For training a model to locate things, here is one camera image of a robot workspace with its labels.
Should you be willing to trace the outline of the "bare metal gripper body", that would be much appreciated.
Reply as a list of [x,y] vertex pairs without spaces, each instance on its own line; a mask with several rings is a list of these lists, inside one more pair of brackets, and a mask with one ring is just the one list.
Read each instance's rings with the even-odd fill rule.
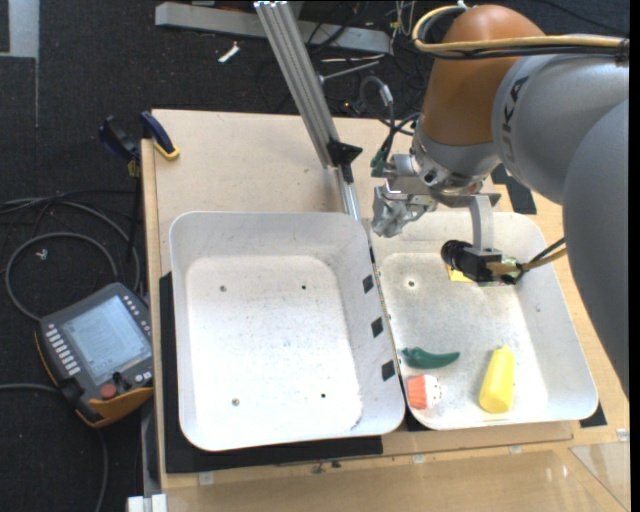
[[485,175],[466,175],[443,167],[430,156],[394,154],[382,170],[382,196],[411,205],[465,207],[479,193]]

